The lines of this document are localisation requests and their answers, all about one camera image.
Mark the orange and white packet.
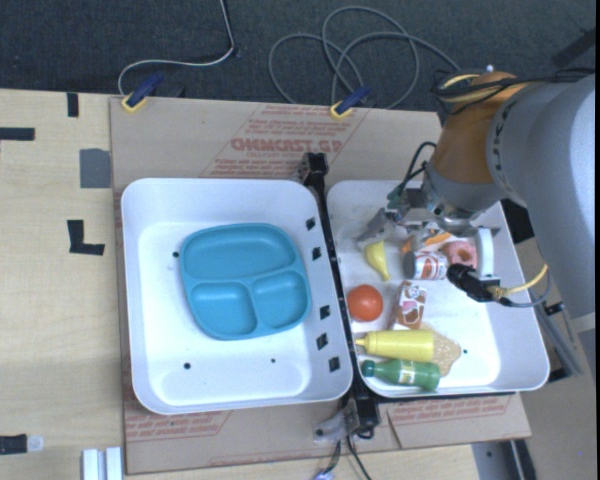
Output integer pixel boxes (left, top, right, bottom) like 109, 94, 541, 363
402, 223, 452, 254

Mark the yellow mustard bottle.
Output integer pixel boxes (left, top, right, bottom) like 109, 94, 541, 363
354, 329, 436, 362

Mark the black block with thin wires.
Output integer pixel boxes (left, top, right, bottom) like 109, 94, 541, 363
354, 396, 383, 430
302, 151, 329, 185

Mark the green bottle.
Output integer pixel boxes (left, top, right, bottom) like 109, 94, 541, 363
361, 358, 442, 392

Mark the white plastic tray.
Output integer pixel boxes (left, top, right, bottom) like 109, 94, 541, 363
120, 176, 354, 416
325, 179, 551, 398

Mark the brown cardboard board, red print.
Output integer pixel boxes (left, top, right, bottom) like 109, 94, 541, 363
108, 95, 533, 475

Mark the brown and white packet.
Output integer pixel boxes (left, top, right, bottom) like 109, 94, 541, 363
392, 280, 428, 331

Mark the orange ball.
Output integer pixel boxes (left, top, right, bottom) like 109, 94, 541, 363
346, 283, 385, 323

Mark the blue divided plate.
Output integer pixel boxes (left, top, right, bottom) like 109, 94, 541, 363
179, 222, 312, 342

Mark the pink doughnut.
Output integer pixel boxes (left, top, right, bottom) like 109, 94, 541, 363
440, 239, 480, 270

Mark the tan biscuit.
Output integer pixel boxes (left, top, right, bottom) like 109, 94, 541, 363
423, 324, 463, 377

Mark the white and orange can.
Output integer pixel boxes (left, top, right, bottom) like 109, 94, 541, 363
403, 249, 450, 282

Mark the yellow banana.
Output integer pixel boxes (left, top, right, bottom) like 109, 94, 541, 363
364, 240, 393, 283

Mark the black cylinder on white bracket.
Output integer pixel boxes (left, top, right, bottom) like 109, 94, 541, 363
447, 227, 502, 303

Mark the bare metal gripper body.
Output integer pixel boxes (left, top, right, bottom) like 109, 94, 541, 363
385, 187, 482, 235

